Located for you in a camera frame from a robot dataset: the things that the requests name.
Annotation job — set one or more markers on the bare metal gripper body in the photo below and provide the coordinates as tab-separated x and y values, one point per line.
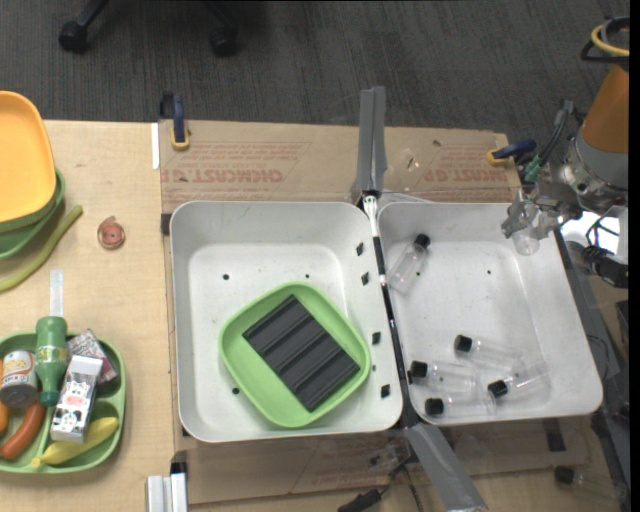
575	192

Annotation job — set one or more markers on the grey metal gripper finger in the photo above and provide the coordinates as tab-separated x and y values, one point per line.
514	217
549	224

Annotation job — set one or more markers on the clear plastic bottle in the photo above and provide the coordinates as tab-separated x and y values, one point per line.
460	406
487	351
407	265
522	382
445	377
526	244
575	477

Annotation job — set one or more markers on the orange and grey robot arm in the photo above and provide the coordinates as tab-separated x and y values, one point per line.
607	115

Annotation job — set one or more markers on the white plastic tray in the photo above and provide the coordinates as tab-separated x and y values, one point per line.
475	310
280	235

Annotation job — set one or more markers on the thin black and white rod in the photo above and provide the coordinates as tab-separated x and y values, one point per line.
382	270

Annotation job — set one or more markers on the brown cardboard board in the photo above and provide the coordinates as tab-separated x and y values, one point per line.
300	165

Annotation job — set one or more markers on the black ribbed block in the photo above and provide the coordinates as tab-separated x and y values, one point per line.
302	352

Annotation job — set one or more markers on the black chair base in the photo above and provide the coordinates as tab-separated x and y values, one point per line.
220	37

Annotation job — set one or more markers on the pink round slice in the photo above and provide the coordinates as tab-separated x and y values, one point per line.
111	233

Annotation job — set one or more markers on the red and white packet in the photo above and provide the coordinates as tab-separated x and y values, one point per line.
92	345

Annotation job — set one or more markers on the green divided plate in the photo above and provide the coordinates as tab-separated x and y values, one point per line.
107	400

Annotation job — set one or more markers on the long green bean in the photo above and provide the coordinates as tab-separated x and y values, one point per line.
45	250

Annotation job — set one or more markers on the white milk carton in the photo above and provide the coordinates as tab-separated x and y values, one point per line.
75	400

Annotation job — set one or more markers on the green bottle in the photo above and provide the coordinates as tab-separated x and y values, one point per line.
51	350

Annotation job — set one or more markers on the yellow banana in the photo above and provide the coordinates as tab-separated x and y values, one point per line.
85	442

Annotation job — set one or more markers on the orange plate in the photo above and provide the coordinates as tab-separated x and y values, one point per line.
22	160

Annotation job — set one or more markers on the small can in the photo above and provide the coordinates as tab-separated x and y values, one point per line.
17	380

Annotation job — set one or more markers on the orange sausage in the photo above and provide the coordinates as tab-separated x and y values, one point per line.
25	432

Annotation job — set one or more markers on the orange carrot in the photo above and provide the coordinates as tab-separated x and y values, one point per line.
3	417

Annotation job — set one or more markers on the black cylinder on white bracket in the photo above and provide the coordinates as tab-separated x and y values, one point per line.
607	267

